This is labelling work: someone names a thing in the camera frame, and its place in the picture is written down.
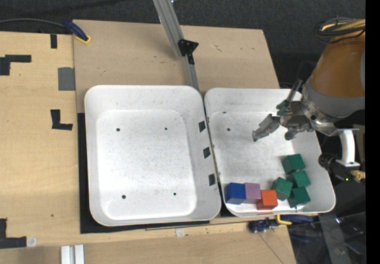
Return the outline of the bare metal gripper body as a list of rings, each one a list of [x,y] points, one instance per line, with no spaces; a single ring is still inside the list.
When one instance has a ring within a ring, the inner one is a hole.
[[[338,119],[320,111],[314,104],[302,101],[283,101],[278,105],[280,125],[287,131],[312,132],[317,131],[326,136],[338,135],[334,122]]]

